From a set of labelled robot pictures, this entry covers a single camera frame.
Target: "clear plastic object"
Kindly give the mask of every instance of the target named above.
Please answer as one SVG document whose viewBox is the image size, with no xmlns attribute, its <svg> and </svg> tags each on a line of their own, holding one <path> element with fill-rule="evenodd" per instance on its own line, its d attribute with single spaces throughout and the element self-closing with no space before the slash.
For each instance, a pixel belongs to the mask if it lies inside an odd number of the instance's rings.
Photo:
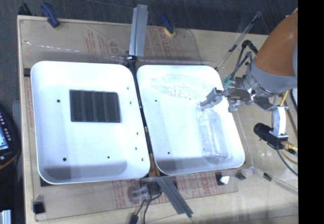
<svg viewBox="0 0 324 224">
<path fill-rule="evenodd" d="M 228 157 L 222 120 L 213 108 L 207 108 L 199 117 L 202 153 L 210 163 L 217 163 Z"/>
</svg>

